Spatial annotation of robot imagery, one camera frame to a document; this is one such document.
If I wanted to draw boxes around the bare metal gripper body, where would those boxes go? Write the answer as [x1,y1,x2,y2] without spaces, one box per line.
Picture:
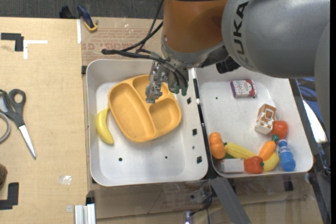
[149,59,190,94]

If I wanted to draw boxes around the yellow divided plate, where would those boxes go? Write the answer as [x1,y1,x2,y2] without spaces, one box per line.
[107,73,183,143]

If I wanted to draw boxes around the yellow banana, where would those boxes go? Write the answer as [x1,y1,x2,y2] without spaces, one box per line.
[95,106,115,145]

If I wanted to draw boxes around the white plastic tray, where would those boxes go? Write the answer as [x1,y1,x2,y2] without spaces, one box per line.
[86,59,209,187]
[195,67,314,179]

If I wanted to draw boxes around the brown cardboard board red print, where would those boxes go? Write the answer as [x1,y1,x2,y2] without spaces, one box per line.
[80,16,324,220]

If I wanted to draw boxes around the purple and white carton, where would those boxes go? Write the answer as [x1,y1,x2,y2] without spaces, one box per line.
[230,79,258,99]

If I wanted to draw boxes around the orange pumpkin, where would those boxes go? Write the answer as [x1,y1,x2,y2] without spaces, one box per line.
[208,132,227,160]

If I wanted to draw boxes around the yellow corn cob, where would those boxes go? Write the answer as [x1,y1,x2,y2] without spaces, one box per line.
[224,142,256,161]

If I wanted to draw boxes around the white and orange carton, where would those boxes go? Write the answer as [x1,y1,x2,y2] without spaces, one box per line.
[254,103,277,136]

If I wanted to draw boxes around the orange tomato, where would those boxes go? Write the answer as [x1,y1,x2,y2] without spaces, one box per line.
[271,120,289,140]

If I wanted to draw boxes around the orange bell pepper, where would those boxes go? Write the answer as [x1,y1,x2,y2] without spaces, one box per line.
[243,155,265,175]

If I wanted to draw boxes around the orange carrot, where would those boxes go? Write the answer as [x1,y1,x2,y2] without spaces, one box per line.
[258,134,280,162]

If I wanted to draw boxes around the yellow lemon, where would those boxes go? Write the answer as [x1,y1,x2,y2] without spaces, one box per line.
[262,152,280,173]

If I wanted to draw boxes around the blue bottle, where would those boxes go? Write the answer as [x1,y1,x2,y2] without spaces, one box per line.
[278,138,297,172]

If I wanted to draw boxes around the brown round object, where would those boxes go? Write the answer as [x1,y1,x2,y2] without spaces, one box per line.
[0,163,8,190]

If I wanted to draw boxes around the grey handled scissors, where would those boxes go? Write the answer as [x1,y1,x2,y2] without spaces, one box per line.
[0,88,37,161]

